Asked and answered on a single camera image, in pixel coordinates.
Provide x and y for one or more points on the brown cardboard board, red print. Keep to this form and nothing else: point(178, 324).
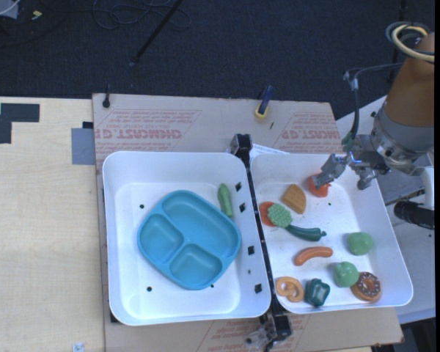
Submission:
point(190, 130)

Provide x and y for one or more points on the white paper sheet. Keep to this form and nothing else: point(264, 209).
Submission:
point(267, 149)

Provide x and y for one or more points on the orange round slice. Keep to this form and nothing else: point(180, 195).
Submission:
point(264, 215)

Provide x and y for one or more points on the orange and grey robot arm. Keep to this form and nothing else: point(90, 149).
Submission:
point(410, 86)

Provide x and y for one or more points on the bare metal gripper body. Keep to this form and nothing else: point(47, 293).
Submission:
point(370, 156)

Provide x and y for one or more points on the light green pea pod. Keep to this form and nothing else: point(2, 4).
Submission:
point(225, 200)

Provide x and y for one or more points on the light green bell pepper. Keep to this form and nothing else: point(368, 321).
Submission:
point(360, 243)
point(345, 274)

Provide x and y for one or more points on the black cylinder on white bracket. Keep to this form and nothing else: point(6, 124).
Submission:
point(414, 214)

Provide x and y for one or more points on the dark green bell pepper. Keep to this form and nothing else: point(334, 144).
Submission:
point(317, 292)

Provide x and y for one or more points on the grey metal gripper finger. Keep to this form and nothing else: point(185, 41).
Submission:
point(366, 180)
point(331, 169)

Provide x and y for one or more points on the orange pretzel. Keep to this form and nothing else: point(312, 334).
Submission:
point(290, 289)

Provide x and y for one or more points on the white plastic tray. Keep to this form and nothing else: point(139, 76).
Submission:
point(330, 226)
point(132, 306)

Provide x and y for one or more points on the red-orange tomato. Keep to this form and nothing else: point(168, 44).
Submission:
point(322, 191)

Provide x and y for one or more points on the dark green cucumber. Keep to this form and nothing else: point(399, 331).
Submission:
point(306, 232)

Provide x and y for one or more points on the tan waffle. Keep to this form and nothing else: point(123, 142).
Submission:
point(295, 198)

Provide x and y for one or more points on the thin black rod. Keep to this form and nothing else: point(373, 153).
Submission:
point(258, 226)

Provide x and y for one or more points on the brown frosted doughnut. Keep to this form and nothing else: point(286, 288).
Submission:
point(366, 288)

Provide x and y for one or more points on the blue divided plate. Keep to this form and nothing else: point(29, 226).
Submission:
point(190, 240)

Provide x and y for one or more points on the orange sausage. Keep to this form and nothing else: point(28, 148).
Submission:
point(311, 255)

